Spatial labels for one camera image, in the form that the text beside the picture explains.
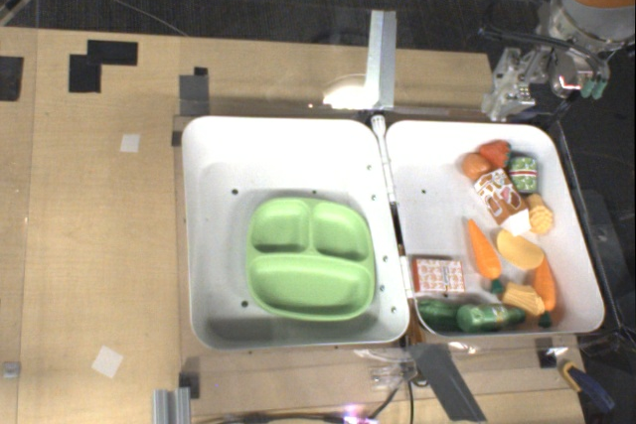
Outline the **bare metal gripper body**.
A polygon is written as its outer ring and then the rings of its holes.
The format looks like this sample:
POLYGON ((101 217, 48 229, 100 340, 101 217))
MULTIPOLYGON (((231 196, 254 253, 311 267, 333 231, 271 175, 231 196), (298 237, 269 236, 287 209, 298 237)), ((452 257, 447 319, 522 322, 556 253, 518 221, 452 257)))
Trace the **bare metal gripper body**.
POLYGON ((551 2, 539 11, 537 34, 560 41, 540 43, 526 54, 527 84, 607 85, 605 53, 622 47, 622 10, 577 2, 551 2))

